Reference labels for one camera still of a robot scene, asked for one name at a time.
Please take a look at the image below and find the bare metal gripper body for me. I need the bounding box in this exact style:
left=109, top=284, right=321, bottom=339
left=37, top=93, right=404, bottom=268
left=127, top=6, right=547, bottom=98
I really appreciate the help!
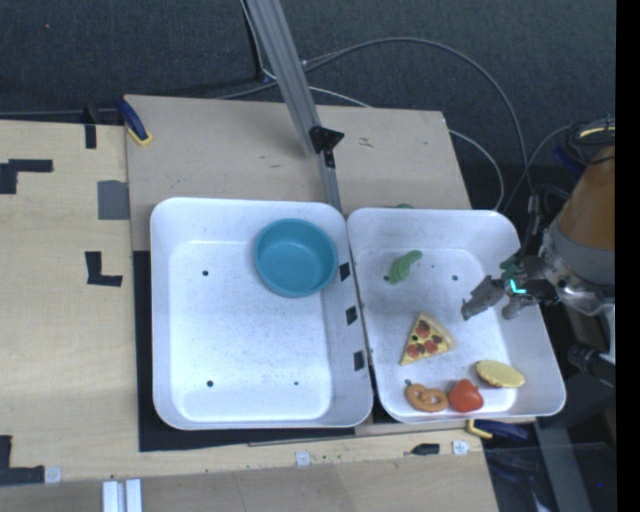
left=518, top=254, right=617, bottom=316

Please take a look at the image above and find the white plastic tray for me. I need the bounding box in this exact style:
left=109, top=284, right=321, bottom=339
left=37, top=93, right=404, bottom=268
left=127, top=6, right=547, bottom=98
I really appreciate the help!
left=149, top=196, right=375, bottom=432
left=345, top=206, right=568, bottom=426

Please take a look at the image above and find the yellow biscuit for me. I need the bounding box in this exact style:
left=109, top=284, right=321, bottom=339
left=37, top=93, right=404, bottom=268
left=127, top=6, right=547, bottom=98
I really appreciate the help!
left=474, top=358, right=527, bottom=390

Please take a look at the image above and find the pizza slice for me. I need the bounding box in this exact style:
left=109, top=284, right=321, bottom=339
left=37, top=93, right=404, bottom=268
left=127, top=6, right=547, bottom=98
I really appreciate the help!
left=398, top=311, right=457, bottom=368

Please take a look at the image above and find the green pea pod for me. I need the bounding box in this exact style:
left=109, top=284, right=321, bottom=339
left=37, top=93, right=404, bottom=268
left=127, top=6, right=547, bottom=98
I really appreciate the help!
left=384, top=249, right=424, bottom=286

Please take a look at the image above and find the brown pretzel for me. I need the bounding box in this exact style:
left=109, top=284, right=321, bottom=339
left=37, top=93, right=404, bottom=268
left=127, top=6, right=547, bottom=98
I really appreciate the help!
left=404, top=381, right=450, bottom=414

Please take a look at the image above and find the blue bowl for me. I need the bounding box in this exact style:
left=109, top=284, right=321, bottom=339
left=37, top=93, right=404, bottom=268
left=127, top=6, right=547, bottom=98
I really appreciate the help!
left=253, top=217, right=340, bottom=300

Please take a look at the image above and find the pale wood board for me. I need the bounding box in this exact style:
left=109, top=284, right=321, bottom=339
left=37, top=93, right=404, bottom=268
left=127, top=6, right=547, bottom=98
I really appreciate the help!
left=123, top=93, right=485, bottom=442

